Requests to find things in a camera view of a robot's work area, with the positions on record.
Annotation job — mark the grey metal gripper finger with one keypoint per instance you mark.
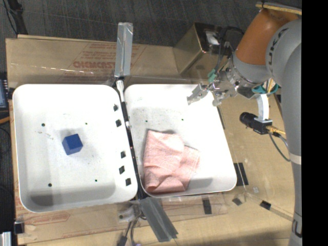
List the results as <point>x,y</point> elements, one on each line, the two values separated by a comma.
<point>196,94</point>
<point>217,101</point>

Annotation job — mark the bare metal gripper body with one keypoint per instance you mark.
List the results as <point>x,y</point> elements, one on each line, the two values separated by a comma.
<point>228,84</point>

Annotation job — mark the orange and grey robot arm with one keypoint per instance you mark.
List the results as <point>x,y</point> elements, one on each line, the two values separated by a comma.
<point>289,68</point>

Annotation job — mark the brown box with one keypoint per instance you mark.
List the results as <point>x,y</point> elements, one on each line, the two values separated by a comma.
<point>194,52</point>

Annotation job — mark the white plastic tray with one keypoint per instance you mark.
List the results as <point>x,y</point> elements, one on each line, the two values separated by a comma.
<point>77,168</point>
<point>205,142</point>

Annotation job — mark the pink folded cloth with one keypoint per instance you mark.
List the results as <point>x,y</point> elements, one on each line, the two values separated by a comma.
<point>166,163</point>

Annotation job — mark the blue cube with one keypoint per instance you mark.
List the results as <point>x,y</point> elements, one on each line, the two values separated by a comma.
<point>72,144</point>

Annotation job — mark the brown cardboard board, red print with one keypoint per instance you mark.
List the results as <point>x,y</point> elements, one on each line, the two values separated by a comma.
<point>51,58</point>

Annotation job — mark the black cylinder on white bracket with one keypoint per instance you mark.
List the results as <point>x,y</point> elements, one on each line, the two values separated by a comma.
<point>256,124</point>

